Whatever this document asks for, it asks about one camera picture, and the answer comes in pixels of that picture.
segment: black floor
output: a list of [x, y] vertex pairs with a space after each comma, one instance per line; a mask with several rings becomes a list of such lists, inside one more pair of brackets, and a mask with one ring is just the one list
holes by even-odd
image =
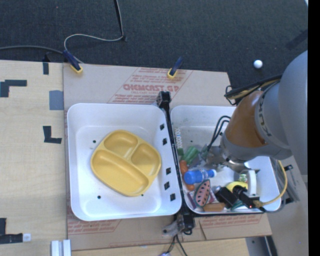
[[[0, 60], [63, 62], [65, 39], [118, 39], [116, 0], [1, 1]], [[227, 72], [242, 87], [281, 74], [308, 49], [305, 0], [118, 0], [126, 40], [68, 39], [88, 64]], [[10, 48], [12, 46], [40, 46]], [[253, 61], [263, 61], [261, 69]]]

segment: blue and yellow clamp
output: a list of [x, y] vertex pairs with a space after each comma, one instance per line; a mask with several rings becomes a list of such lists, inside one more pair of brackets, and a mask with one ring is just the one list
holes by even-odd
[[178, 60], [176, 61], [176, 63], [174, 64], [174, 66], [172, 68], [169, 69], [168, 73], [166, 74], [166, 76], [170, 79], [175, 78], [176, 74], [177, 74], [177, 70], [181, 68], [182, 63], [183, 63], [183, 58], [180, 56], [178, 58]]
[[80, 74], [84, 69], [79, 65], [76, 58], [67, 50], [64, 50], [63, 56], [68, 60], [68, 62], [71, 64], [70, 67], [78, 74]]

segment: white ball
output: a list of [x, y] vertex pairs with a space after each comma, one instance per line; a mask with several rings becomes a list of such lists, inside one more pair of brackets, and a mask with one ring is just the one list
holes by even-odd
[[253, 62], [253, 66], [256, 68], [256, 69], [261, 69], [262, 66], [263, 66], [263, 63], [260, 59], [257, 59]]

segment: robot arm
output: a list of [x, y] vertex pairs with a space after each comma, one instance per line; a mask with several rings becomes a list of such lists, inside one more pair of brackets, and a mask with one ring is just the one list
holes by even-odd
[[211, 152], [236, 172], [257, 156], [283, 160], [294, 156], [308, 172], [308, 51], [295, 58], [281, 79], [254, 90], [237, 105], [220, 141]]

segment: cardboard box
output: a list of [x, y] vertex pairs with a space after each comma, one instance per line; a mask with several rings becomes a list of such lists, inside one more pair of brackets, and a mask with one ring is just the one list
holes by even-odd
[[[225, 72], [178, 70], [174, 79], [167, 69], [82, 64], [75, 73], [63, 67], [65, 113], [65, 152], [67, 180], [67, 230], [72, 250], [144, 246], [170, 243], [162, 228], [173, 216], [118, 220], [82, 221], [70, 207], [67, 112], [77, 103], [153, 104], [160, 91], [169, 91], [170, 108], [179, 105], [230, 106], [223, 97], [230, 85]], [[266, 214], [211, 216], [195, 218], [191, 235], [181, 234], [182, 241], [204, 241], [271, 235]]]

